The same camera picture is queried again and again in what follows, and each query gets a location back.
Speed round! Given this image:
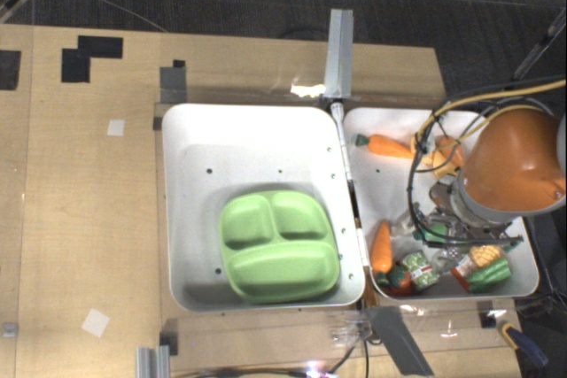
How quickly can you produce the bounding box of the orange pizza slice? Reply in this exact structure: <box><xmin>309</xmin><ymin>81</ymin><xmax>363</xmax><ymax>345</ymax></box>
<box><xmin>413</xmin><ymin>134</ymin><xmax>467</xmax><ymax>181</ymax></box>

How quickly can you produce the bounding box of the white plastic tray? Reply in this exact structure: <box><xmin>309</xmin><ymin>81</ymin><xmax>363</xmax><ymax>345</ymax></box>
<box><xmin>342</xmin><ymin>106</ymin><xmax>541</xmax><ymax>303</ymax></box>
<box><xmin>160</xmin><ymin>103</ymin><xmax>368</xmax><ymax>313</ymax></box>

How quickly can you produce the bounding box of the green and white can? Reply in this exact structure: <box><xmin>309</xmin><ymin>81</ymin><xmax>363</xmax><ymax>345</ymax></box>
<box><xmin>400</xmin><ymin>250</ymin><xmax>440</xmax><ymax>291</ymax></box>

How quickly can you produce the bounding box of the orange and white packet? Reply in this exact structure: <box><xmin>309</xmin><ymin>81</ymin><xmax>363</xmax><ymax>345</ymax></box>
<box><xmin>450</xmin><ymin>255</ymin><xmax>478</xmax><ymax>290</ymax></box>

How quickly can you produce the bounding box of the yellow corn with green husk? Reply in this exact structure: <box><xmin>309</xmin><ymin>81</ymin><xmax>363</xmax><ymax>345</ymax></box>
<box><xmin>465</xmin><ymin>244</ymin><xmax>512</xmax><ymax>294</ymax></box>

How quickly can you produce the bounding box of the green divided plate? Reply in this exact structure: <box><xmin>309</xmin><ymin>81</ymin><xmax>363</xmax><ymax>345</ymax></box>
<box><xmin>217</xmin><ymin>189</ymin><xmax>342</xmax><ymax>305</ymax></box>

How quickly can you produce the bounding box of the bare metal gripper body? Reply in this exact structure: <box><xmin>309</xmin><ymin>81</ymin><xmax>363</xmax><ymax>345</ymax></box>
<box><xmin>415</xmin><ymin>180</ymin><xmax>524</xmax><ymax>254</ymax></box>

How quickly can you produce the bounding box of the orange carrot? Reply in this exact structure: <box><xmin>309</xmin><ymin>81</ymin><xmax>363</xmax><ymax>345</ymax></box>
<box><xmin>369</xmin><ymin>220</ymin><xmax>395</xmax><ymax>276</ymax></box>
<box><xmin>354</xmin><ymin>133</ymin><xmax>416</xmax><ymax>160</ymax></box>

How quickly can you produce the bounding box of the red and green strawberry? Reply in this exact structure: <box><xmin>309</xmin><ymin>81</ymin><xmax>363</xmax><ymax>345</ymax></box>
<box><xmin>376</xmin><ymin>264</ymin><xmax>416</xmax><ymax>297</ymax></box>

